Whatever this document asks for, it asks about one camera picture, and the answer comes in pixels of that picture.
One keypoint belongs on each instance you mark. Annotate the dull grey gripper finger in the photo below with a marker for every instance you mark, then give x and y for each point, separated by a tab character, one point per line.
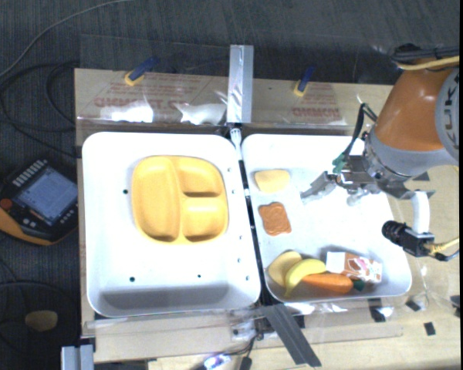
358	199
319	185

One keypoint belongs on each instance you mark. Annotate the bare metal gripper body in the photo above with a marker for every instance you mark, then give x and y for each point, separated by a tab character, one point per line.
357	173

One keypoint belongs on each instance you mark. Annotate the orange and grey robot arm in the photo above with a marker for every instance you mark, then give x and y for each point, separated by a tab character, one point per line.
409	106

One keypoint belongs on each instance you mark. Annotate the white plastic tray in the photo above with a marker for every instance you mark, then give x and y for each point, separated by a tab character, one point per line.
332	222
112	222

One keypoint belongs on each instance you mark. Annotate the pale yellow toy bread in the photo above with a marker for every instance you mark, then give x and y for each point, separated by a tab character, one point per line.
272	180

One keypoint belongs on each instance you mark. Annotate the orange toy toast slice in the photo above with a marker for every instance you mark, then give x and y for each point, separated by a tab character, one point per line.
274	218

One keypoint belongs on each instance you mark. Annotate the white and orange carton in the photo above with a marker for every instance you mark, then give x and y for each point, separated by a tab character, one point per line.
355	266

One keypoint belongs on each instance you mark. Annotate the yellow banana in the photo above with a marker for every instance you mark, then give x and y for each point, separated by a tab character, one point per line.
303	270

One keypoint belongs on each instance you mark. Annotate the orange carrot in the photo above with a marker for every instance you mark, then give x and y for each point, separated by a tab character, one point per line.
328	283

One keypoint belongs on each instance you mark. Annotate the pale yellow toy potato slice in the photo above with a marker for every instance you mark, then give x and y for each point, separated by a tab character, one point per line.
281	266

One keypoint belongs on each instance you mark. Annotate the yellow divided plate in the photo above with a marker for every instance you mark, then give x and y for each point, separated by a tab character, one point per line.
158	199

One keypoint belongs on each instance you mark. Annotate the brown cardboard board red print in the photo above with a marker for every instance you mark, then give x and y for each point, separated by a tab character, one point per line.
166	91

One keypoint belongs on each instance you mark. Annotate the yellow oval object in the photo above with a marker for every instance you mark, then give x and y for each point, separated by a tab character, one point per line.
41	320

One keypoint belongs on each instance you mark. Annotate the black cylinder on white bracket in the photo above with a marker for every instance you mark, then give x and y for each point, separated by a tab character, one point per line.
407	237

